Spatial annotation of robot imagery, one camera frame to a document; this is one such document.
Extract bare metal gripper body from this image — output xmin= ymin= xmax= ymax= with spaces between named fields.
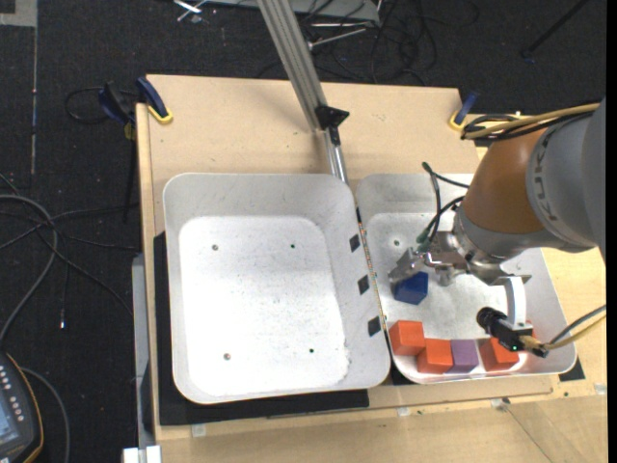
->
xmin=422 ymin=231 xmax=506 ymax=286

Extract blue cube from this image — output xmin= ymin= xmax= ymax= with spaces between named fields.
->
xmin=391 ymin=271 xmax=430 ymax=307

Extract white plastic tray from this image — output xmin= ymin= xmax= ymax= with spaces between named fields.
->
xmin=355 ymin=173 xmax=578 ymax=386
xmin=162 ymin=172 xmax=392 ymax=405

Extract orange cube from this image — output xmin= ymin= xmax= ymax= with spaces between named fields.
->
xmin=416 ymin=338 xmax=455 ymax=375
xmin=478 ymin=336 xmax=522 ymax=372
xmin=388 ymin=320 xmax=427 ymax=358

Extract purple cube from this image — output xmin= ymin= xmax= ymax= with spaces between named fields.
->
xmin=447 ymin=339 xmax=481 ymax=374

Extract pale wood board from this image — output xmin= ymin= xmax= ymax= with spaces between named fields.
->
xmin=144 ymin=73 xmax=555 ymax=442

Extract black cylinder on white bracket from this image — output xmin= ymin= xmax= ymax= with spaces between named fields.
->
xmin=475 ymin=275 xmax=536 ymax=354

